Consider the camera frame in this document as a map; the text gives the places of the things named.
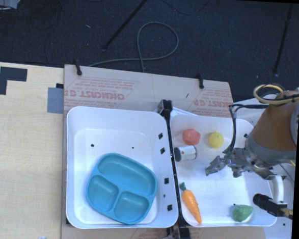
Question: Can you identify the blue divided plate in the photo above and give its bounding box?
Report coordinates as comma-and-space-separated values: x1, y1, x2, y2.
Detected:
83, 150, 161, 227

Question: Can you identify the green toy broccoli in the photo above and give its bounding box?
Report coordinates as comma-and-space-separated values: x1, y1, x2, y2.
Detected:
231, 203, 254, 224

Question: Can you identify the black block with thin wires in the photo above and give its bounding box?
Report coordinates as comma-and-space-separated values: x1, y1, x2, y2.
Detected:
156, 99, 174, 117
175, 225, 193, 239

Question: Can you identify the orange toy fruit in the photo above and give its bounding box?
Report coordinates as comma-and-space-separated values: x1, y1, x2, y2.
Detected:
181, 128, 202, 147

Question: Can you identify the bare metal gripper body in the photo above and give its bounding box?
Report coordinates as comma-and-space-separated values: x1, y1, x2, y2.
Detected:
224, 146, 276, 181

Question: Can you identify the orange toy carrot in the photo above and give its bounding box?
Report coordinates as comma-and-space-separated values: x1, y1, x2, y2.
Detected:
177, 181, 205, 225

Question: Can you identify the black cylinder on white bracket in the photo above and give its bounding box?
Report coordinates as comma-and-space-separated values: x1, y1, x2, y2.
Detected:
251, 172, 293, 219

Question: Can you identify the white plastic tray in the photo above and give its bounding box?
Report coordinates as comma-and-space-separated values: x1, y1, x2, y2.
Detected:
162, 112, 285, 233
59, 104, 187, 236

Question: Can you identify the brown cardboard board red print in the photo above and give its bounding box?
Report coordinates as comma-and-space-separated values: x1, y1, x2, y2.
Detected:
52, 64, 282, 239

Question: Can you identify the yellow toy lemon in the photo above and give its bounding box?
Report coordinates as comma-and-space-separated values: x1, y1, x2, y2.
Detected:
207, 131, 226, 149

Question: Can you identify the small silver can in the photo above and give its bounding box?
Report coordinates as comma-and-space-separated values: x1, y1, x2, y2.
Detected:
172, 143, 198, 164

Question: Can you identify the thin black rod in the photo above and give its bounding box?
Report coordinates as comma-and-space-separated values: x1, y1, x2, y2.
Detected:
156, 110, 195, 232

